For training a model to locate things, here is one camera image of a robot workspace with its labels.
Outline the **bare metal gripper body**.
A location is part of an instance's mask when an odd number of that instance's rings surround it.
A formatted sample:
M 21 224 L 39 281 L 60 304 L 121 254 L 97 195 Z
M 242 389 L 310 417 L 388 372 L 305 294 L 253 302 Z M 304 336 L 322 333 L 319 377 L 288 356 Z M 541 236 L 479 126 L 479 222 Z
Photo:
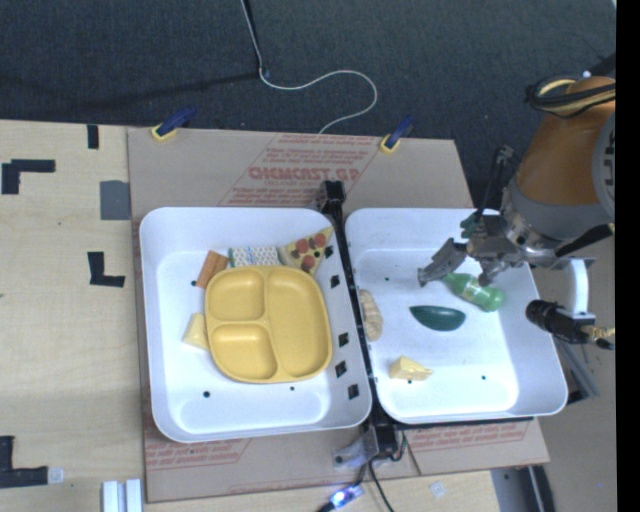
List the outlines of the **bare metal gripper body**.
M 515 266 L 553 260 L 560 245 L 560 240 L 542 234 L 519 215 L 483 215 L 466 252 L 479 262 Z

